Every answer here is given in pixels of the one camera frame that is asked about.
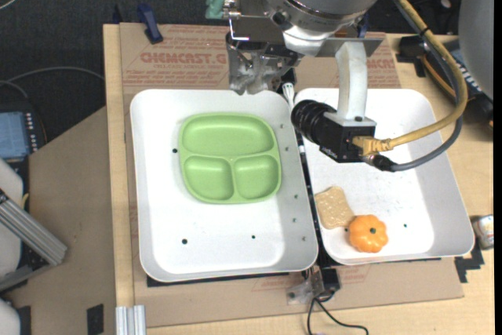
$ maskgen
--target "white bracket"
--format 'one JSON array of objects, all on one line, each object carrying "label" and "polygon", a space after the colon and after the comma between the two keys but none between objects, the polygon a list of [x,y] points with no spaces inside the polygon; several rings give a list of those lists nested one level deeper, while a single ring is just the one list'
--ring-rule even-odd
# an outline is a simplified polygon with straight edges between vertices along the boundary
[{"label": "white bracket", "polygon": [[147,335],[147,320],[143,305],[115,309],[117,335]]},{"label": "white bracket", "polygon": [[0,223],[52,266],[63,262],[67,247],[0,189]]},{"label": "white bracket", "polygon": [[374,126],[365,118],[368,94],[368,67],[366,50],[362,42],[345,42],[336,52],[340,77],[340,91],[336,113],[325,116],[341,126]]}]

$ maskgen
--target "white tray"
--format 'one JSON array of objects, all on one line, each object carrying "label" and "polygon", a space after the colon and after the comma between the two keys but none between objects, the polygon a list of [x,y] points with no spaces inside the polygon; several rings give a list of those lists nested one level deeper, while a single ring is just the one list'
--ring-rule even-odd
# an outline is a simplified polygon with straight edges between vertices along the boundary
[{"label": "white tray", "polygon": [[[306,89],[295,102],[317,100],[336,108],[338,89]],[[370,89],[366,116],[377,122],[376,138],[394,138],[435,121],[431,105],[416,91]],[[339,164],[304,139],[314,194],[332,186],[344,189],[356,215],[374,214],[387,225],[389,243],[379,253],[360,253],[344,228],[321,233],[327,253],[341,264],[459,256],[474,245],[471,222],[446,153],[405,172],[381,172],[365,163]],[[439,133],[386,152],[408,162],[442,143]]]},{"label": "white tray", "polygon": [[[161,282],[303,271],[318,244],[289,108],[276,93],[148,89],[131,103],[140,259]],[[282,184],[268,200],[217,205],[186,189],[173,153],[183,121],[210,112],[250,113],[274,130]]]}]

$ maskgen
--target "green divided plate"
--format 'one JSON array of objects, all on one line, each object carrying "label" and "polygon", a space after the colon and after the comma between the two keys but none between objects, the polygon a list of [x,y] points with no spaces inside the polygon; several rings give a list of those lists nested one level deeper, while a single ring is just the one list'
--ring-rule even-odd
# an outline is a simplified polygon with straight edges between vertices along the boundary
[{"label": "green divided plate", "polygon": [[281,186],[274,131],[255,115],[191,116],[181,126],[178,147],[184,183],[201,201],[258,202]]}]

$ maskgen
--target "orange pumpkin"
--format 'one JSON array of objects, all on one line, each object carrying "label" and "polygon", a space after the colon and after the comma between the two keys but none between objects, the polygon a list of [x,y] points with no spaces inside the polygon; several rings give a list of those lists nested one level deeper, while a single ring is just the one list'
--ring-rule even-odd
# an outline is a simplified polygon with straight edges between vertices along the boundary
[{"label": "orange pumpkin", "polygon": [[387,244],[387,227],[374,215],[359,215],[348,227],[349,241],[363,253],[378,253]]}]

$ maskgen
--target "black clip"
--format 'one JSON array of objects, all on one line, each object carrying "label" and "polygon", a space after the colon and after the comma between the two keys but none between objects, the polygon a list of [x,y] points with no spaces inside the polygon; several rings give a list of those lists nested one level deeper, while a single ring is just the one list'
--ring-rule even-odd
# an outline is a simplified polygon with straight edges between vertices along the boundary
[{"label": "black clip", "polygon": [[155,43],[162,42],[164,38],[158,30],[157,22],[155,21],[155,15],[152,8],[147,3],[140,3],[137,12],[138,17],[140,18],[140,22],[146,24],[147,26],[147,29],[144,33],[147,35],[150,43],[153,45]]}]

